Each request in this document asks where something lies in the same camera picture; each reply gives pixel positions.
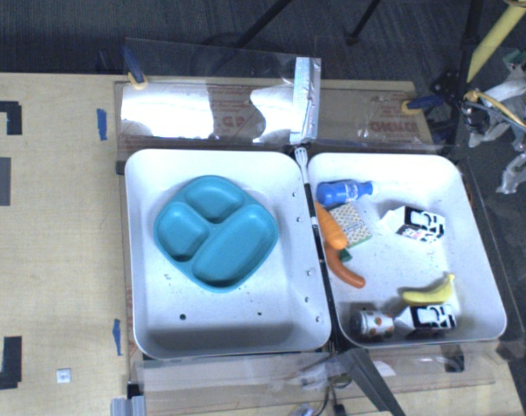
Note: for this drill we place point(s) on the yellow banana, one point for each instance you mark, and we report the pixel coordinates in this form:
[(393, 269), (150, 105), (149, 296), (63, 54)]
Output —
[(431, 294)]

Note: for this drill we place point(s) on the black and white carton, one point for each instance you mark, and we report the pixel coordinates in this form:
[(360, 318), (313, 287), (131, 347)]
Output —
[(420, 224), (429, 318)]

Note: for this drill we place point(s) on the patterned square packet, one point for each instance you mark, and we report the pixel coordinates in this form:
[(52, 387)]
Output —
[(354, 224)]

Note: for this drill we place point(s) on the white plastic tray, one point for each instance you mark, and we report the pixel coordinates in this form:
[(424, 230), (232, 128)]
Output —
[(401, 267), (262, 319)]

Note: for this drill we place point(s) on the small green block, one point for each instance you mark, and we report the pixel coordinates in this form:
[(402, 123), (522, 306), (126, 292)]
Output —
[(346, 255)]

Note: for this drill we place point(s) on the blue divided plate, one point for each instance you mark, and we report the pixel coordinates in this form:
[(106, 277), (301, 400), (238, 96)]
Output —
[(228, 236)]

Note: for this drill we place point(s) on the white can orange print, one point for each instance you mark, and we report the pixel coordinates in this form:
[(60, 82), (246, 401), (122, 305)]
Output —
[(372, 324)]

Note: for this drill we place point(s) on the orange sausage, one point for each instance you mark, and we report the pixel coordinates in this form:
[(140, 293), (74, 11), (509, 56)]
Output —
[(342, 272)]

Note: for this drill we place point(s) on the orange carrot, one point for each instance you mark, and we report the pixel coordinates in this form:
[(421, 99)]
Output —
[(332, 229)]

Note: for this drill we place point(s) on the blue plastic bottle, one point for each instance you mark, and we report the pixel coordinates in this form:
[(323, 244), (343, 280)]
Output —
[(338, 192)]

